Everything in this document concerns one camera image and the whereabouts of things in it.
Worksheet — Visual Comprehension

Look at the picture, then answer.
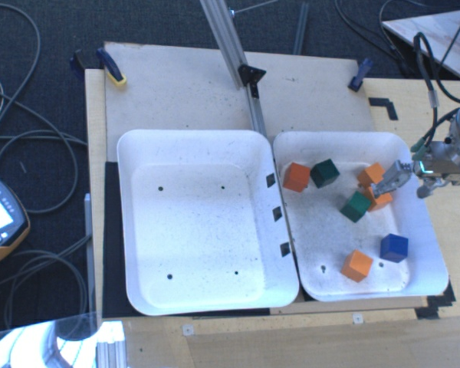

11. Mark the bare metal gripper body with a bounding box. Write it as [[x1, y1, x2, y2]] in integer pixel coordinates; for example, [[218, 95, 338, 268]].
[[413, 119, 460, 186]]

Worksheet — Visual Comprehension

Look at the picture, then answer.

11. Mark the blue cube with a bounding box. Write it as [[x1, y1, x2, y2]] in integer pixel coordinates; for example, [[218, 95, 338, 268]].
[[379, 233, 409, 265]]

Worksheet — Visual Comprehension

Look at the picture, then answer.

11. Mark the white plastic tray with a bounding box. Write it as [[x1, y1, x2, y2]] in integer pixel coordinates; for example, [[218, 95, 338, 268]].
[[117, 129, 301, 317], [271, 130, 451, 304]]

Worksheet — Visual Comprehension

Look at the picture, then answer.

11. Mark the orange cube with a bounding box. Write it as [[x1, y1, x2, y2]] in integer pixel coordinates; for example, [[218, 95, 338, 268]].
[[340, 248, 374, 284], [363, 186, 394, 212], [282, 162, 312, 194], [356, 162, 386, 189]]

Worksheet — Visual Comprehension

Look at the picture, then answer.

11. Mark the dark green cube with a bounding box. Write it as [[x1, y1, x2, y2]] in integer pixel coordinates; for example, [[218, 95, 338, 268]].
[[310, 158, 341, 189]]

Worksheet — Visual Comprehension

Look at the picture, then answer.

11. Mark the pale flat board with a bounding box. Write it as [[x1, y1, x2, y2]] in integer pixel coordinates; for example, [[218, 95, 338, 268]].
[[103, 41, 427, 316]]

